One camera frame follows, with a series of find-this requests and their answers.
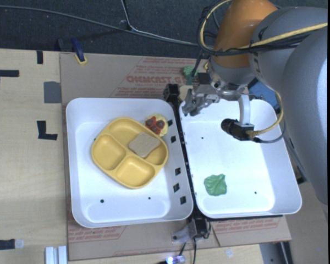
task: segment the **robotic arm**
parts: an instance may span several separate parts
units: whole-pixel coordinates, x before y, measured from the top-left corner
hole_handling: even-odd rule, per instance
[[[231,3],[213,47],[204,43],[210,15]],[[240,120],[224,119],[222,129],[239,140],[257,137],[284,121],[327,217],[327,9],[278,9],[268,0],[216,0],[205,9],[198,43],[210,55],[207,72],[192,81],[183,105],[195,116],[220,99],[239,101]],[[281,107],[274,126],[254,130],[249,122],[247,85],[257,78],[275,91]]]

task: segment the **dark background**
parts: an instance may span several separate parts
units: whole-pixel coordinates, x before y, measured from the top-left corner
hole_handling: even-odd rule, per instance
[[[328,8],[328,0],[270,0],[280,6]],[[131,25],[138,30],[196,43],[198,20],[213,0],[126,0]],[[0,0],[0,5],[62,12],[122,27],[120,0]],[[57,14],[0,8],[0,48],[71,51],[71,37],[86,53],[195,58],[196,46],[152,40]]]

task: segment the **bread slice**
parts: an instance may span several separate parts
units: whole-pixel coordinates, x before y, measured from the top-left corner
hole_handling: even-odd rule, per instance
[[[146,158],[154,149],[159,147],[160,140],[148,133],[140,133],[136,139],[128,144],[128,148],[138,156]]]

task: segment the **green object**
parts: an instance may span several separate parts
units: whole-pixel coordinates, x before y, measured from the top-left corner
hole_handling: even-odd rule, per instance
[[[205,189],[212,196],[224,195],[227,192],[225,175],[211,175],[204,179]]]
[[[192,71],[194,70],[194,67],[192,66],[187,66],[183,68],[183,75],[186,77],[186,85],[192,85]]]

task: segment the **wooden surface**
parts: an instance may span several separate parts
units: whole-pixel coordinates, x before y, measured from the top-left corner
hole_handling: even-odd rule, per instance
[[[0,82],[0,240],[23,239],[22,249],[0,251],[0,263],[44,263],[44,249],[67,245],[61,104],[44,103],[43,83],[60,82],[59,53],[0,49],[0,69],[20,71]],[[38,139],[37,121],[57,140]],[[184,254],[188,263],[193,251]],[[84,263],[157,263],[165,254]],[[262,264],[259,245],[197,250],[196,263]]]

